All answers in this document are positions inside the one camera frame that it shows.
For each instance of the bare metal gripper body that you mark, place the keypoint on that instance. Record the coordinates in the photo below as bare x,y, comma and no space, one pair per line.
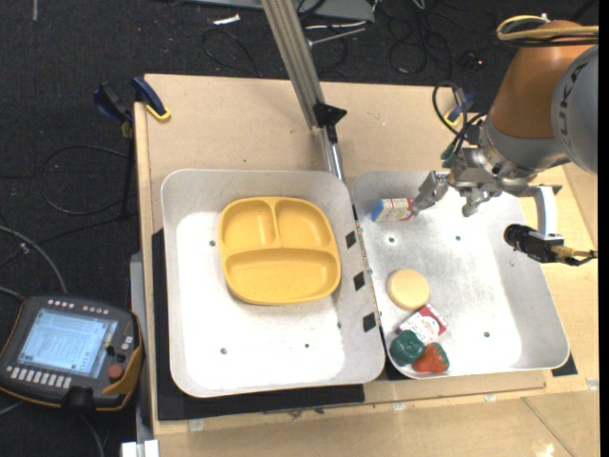
480,172

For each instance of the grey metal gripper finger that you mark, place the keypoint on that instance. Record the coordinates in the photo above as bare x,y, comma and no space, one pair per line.
473,203
430,191

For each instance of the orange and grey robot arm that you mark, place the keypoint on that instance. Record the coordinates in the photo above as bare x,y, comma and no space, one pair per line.
533,88

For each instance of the blue and white carton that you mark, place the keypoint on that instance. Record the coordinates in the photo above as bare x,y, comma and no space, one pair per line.
390,210

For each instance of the white plastic tray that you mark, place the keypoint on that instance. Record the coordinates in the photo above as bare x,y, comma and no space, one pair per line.
266,336
476,284

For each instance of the beige round biscuit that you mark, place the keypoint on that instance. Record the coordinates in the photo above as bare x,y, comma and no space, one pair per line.
407,288

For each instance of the white and pink carton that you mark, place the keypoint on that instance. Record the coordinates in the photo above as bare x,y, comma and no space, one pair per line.
426,324

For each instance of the green toy pepper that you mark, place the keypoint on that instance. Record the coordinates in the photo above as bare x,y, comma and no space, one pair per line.
405,348

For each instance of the red toy strawberry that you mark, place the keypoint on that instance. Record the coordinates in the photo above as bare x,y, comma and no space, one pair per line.
432,360

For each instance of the yellow divided plate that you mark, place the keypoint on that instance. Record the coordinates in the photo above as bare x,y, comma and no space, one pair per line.
280,264

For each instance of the pale wood board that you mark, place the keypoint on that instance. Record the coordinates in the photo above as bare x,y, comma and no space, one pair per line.
238,126

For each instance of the black cylinder on white bracket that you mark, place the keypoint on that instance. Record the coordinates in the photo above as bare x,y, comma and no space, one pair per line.
535,243

